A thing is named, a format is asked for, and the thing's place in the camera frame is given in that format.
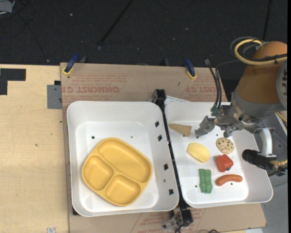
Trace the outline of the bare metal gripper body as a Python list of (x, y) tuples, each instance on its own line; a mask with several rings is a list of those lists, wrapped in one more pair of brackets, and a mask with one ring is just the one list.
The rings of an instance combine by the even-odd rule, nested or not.
[(221, 105), (216, 115), (215, 124), (224, 131), (227, 126), (235, 127), (238, 130), (248, 130), (253, 133), (260, 118), (249, 115), (239, 105)]

